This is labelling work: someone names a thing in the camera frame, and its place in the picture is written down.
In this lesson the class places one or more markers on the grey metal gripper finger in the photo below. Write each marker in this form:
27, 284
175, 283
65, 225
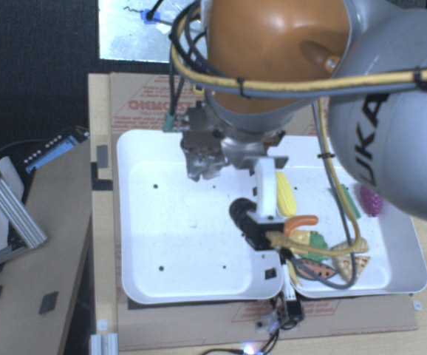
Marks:
212, 168
195, 171

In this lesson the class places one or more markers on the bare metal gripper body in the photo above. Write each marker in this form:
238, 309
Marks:
202, 139

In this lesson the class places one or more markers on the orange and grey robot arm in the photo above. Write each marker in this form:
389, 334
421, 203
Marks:
280, 32

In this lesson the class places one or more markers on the white plastic tray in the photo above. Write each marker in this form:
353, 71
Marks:
383, 257
184, 228

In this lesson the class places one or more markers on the brown cardboard board red print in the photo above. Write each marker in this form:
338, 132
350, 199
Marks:
143, 98

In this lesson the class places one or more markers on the yellow corn cob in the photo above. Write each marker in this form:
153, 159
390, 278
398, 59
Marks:
285, 194

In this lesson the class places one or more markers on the orange sausage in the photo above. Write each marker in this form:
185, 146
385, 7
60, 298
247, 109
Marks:
304, 220

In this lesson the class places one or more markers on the yellow cheese wedge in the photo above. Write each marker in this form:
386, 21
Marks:
301, 238

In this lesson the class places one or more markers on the green lettuce leaf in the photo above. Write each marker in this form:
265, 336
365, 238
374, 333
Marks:
318, 244

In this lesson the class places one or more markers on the yellow banana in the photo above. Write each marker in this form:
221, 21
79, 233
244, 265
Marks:
294, 275

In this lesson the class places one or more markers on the green bean pod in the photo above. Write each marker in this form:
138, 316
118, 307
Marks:
352, 203

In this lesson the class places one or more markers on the red watermelon slice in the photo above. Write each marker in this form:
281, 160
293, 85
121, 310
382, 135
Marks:
315, 271

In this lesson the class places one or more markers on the purple grapes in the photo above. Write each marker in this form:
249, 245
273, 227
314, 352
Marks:
371, 200

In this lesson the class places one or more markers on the beige croissant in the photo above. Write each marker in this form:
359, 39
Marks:
361, 245

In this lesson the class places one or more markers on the pizza slice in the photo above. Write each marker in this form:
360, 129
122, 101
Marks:
362, 264

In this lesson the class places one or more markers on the black cylinder on white bracket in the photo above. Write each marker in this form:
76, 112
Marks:
265, 191

